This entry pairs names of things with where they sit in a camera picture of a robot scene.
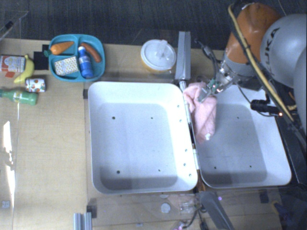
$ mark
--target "small can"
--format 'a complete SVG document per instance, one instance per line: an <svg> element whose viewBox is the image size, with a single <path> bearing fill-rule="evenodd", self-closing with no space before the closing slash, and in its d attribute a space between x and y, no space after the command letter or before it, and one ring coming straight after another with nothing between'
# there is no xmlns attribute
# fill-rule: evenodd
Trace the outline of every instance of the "small can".
<svg viewBox="0 0 307 230"><path fill-rule="evenodd" d="M45 80L41 78L32 78L25 80L25 90L28 92L45 92Z"/></svg>

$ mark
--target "dark background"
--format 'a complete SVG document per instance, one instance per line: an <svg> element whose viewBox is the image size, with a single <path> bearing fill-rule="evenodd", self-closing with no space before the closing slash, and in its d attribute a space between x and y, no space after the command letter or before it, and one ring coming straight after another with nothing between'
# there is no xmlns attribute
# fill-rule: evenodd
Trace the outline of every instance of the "dark background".
<svg viewBox="0 0 307 230"><path fill-rule="evenodd" d="M0 12L29 11L22 38L51 40L90 34L102 43L142 45L165 38L177 46L178 31L191 31L213 49L224 49L230 30L227 7L236 0L1 0ZM306 13L307 0L255 0L281 15Z"/></svg>

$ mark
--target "small blue object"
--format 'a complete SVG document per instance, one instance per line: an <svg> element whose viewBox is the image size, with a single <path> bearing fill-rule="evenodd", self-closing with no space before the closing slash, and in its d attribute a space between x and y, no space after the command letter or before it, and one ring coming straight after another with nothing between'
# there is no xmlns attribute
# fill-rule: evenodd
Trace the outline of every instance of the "small blue object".
<svg viewBox="0 0 307 230"><path fill-rule="evenodd" d="M80 54L80 56L79 56L79 67L80 67L80 70L81 70L81 75L86 79L90 79L94 76L92 64L91 64L91 59L86 54L85 47L83 47L83 46L79 47L78 51L79 51L79 54Z"/></svg>
<svg viewBox="0 0 307 230"><path fill-rule="evenodd" d="M106 68L105 52L104 52L104 48L100 40L94 36L85 35L85 34L58 35L51 40L49 44L49 49L51 48L53 44L67 42L67 41L73 41L74 44L60 55L51 54L48 56L49 69L52 75L59 80L68 81L68 82L90 82L90 81L99 80L101 76L104 74L105 68ZM65 76L58 76L55 72L54 63L58 60L63 60L65 58L69 58L72 56L76 56L77 58L79 58L78 47L81 43L87 43L90 46L92 46L101 57L101 61L97 63L95 62L93 57L88 54L88 57L90 58L90 61L91 61L93 76L89 78L85 77L88 74L86 73L86 71L85 71L85 76L83 76L82 69L80 69L80 71L73 72Z"/></svg>

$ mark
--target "blue bottle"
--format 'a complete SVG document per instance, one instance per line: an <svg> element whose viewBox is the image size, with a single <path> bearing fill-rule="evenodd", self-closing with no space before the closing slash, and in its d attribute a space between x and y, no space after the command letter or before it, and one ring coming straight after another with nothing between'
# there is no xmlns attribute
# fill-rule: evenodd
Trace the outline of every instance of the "blue bottle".
<svg viewBox="0 0 307 230"><path fill-rule="evenodd" d="M81 75L86 79L90 79L94 76L92 64L91 64L91 59L86 54L86 50L83 46L79 47L78 51L79 51L79 54L80 54L80 56L79 56L79 66L80 66L80 70L81 70Z"/></svg>

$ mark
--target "orange carrot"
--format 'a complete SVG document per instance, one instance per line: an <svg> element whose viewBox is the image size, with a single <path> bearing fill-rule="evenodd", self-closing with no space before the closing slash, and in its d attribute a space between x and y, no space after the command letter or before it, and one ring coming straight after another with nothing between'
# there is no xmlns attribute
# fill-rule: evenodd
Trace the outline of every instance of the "orange carrot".
<svg viewBox="0 0 307 230"><path fill-rule="evenodd" d="M101 57L98 52L89 44L81 43L80 46L85 47L85 50L94 58L94 61L99 63L101 61Z"/></svg>
<svg viewBox="0 0 307 230"><path fill-rule="evenodd" d="M53 55L59 55L63 53L66 49L68 49L70 46L74 44L73 41L68 41L68 42L62 42L62 43L57 43L53 44L49 50L44 51L45 56L49 56L51 54Z"/></svg>

